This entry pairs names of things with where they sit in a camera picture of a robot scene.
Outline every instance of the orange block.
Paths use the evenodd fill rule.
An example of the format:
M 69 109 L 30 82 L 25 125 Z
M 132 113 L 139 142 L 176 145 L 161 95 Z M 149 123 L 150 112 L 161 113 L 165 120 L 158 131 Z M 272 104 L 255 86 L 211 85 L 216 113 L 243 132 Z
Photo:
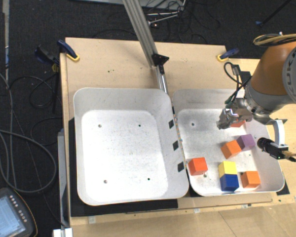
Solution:
M 225 143 L 221 147 L 221 151 L 225 158 L 228 159 L 232 156 L 236 156 L 237 154 L 239 154 L 241 152 L 241 147 L 239 146 L 237 140 L 232 140 Z
M 260 183 L 260 176 L 257 171 L 246 171 L 241 175 L 241 182 L 244 188 L 255 188 Z
M 193 158 L 188 163 L 188 168 L 189 168 L 189 173 L 192 176 L 204 174 L 208 170 L 205 157 Z
M 243 120 L 243 121 L 240 121 L 240 122 L 238 122 L 238 123 L 232 123 L 232 124 L 230 125 L 230 127 L 241 127 L 245 122 L 246 122 L 246 121 Z

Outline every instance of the cube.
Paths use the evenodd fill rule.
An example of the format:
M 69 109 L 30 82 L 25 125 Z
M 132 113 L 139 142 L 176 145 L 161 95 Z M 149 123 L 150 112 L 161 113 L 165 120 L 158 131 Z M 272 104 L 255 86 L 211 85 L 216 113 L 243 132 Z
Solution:
M 246 171 L 241 175 L 243 188 L 256 188 L 260 185 L 261 180 L 257 171 Z
M 189 173 L 192 176 L 202 175 L 208 170 L 207 163 L 204 157 L 193 158 L 192 160 L 190 160 L 190 162 L 188 163 L 188 168 Z
M 229 159 L 230 157 L 236 156 L 239 154 L 242 150 L 241 147 L 239 146 L 237 140 L 232 140 L 227 143 L 225 143 L 221 147 L 221 151 L 223 155 L 225 156 L 226 159 Z
M 225 174 L 236 175 L 237 168 L 236 163 L 233 161 L 224 160 L 221 164 L 218 165 L 219 178 L 221 178 Z
M 233 192 L 239 188 L 238 176 L 225 174 L 220 178 L 223 192 Z
M 250 150 L 256 145 L 255 140 L 251 134 L 241 135 L 237 139 L 237 142 L 242 151 Z
M 240 122 L 237 122 L 237 123 L 232 123 L 230 125 L 230 127 L 241 127 L 246 121 L 243 120 L 243 121 L 240 121 Z

